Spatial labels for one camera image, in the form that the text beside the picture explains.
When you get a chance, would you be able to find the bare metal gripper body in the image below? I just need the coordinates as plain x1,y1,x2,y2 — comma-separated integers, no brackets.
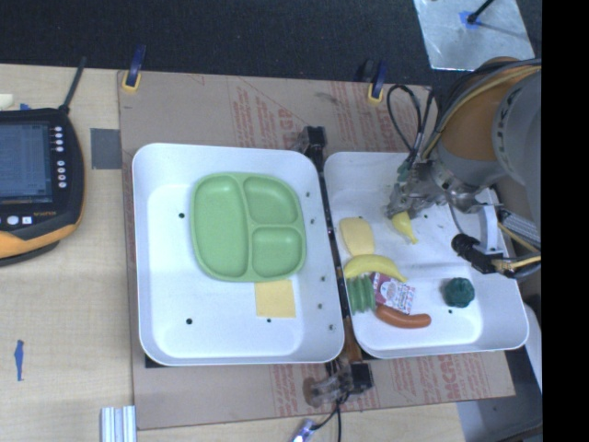
393,162,484,215

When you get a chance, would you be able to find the yellow teardrop-shaped toy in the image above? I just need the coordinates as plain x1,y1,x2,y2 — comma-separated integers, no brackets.
391,210,420,246

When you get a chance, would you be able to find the pale yellow flat slice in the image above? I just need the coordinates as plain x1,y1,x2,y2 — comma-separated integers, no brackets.
339,216,376,258

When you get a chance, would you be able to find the white plastic tray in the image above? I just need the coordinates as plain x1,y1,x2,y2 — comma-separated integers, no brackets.
131,142,346,367
323,150,531,360

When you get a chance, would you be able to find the yellow banana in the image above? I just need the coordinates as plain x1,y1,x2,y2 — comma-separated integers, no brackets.
342,253,409,285

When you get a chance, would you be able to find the thin black rod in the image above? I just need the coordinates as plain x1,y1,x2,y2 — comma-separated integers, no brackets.
311,144,356,363

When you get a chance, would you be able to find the pink and white packet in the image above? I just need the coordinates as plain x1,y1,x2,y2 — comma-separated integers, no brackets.
371,271,417,316

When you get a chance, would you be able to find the dark green broccoli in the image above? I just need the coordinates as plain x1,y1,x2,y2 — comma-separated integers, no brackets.
442,276,477,308

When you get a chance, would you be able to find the green ribbed toy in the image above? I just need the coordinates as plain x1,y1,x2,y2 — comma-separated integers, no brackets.
345,273,377,315

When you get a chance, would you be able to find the orange sausage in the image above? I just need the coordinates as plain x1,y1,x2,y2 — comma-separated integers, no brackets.
375,304,433,331

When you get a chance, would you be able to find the yellow square cheese slice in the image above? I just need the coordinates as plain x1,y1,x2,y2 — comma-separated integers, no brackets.
254,279,297,320

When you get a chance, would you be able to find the green divided plate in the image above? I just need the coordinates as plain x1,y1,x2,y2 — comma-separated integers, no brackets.
189,171,308,284

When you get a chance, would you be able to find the brown cardboard board red print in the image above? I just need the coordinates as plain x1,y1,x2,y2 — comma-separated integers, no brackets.
116,69,517,431

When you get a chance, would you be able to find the black cylinder on white bracket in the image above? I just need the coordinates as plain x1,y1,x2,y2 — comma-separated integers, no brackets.
451,203,506,276

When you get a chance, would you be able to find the black block with thin wires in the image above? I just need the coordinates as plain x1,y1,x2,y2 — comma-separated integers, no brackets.
297,125,329,157
340,361,375,394

